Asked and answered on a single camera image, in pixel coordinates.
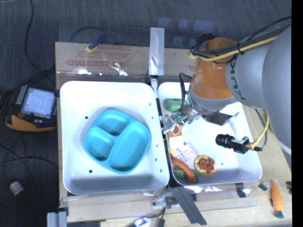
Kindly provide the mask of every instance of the toy pie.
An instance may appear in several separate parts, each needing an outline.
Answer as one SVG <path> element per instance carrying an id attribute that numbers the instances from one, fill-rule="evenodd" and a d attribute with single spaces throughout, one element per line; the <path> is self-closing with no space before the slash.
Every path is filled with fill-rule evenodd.
<path id="1" fill-rule="evenodd" d="M 214 159 L 204 155 L 195 158 L 194 167 L 195 170 L 205 177 L 212 177 L 216 172 Z"/>

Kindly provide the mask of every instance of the blue plate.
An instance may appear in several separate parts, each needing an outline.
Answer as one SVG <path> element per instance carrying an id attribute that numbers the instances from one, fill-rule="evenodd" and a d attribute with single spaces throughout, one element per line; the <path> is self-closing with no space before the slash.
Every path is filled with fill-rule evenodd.
<path id="1" fill-rule="evenodd" d="M 133 171 L 150 143 L 151 133 L 144 124 L 114 109 L 102 112 L 84 137 L 86 153 L 119 174 Z"/>

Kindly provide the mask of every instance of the carrot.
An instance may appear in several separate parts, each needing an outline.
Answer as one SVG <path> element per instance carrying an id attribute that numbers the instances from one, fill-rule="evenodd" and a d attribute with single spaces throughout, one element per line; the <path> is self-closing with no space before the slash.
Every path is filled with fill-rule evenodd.
<path id="1" fill-rule="evenodd" d="M 196 176 L 194 174 L 194 172 L 192 171 L 192 169 L 189 168 L 188 165 L 186 165 L 186 163 L 184 163 L 183 161 L 174 158 L 174 156 L 171 154 L 171 162 L 173 163 L 173 165 L 175 165 L 176 167 L 179 167 L 186 175 L 187 179 L 189 180 L 190 183 L 194 184 L 196 183 Z"/>
<path id="2" fill-rule="evenodd" d="M 281 193 L 274 180 L 271 180 L 271 198 L 273 201 L 273 207 L 277 211 L 276 216 L 278 218 L 283 218 L 282 210 L 284 208 L 284 203 Z"/>

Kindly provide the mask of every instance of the red button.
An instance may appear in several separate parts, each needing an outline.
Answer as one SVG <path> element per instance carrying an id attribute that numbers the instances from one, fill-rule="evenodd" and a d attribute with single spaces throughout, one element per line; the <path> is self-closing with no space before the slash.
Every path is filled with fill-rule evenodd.
<path id="1" fill-rule="evenodd" d="M 17 117 L 18 117 L 19 119 L 23 119 L 23 118 L 25 117 L 25 114 L 24 114 L 24 113 L 18 113 L 18 114 L 17 114 Z"/>

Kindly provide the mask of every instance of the white tray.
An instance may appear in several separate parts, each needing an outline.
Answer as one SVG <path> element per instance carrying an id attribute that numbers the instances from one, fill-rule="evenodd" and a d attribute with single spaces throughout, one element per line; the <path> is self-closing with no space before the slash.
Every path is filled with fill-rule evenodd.
<path id="1" fill-rule="evenodd" d="M 162 115 L 171 112 L 165 109 L 164 103 L 169 99 L 181 99 L 180 84 L 176 82 L 165 82 L 158 87 L 159 100 Z M 253 141 L 245 113 L 241 103 L 228 105 L 221 110 L 222 113 L 235 115 L 240 123 L 240 129 L 243 134 Z M 189 143 L 197 155 L 208 155 L 216 163 L 216 173 L 213 177 L 199 176 L 199 182 L 194 185 L 209 185 L 222 183 L 242 183 L 254 182 L 262 176 L 262 167 L 256 151 L 248 151 L 245 154 L 236 153 L 232 149 L 218 146 L 215 138 L 218 134 L 229 134 L 234 136 L 233 129 L 227 123 L 219 126 L 206 122 L 199 118 L 191 124 L 182 128 L 184 142 Z M 181 185 L 191 185 L 188 180 L 177 179 Z"/>
<path id="2" fill-rule="evenodd" d="M 73 194 L 160 189 L 169 169 L 152 88 L 144 83 L 70 81 L 60 90 L 63 183 Z M 145 124 L 151 144 L 139 165 L 118 174 L 94 161 L 84 150 L 84 136 L 96 117 L 117 109 Z"/>

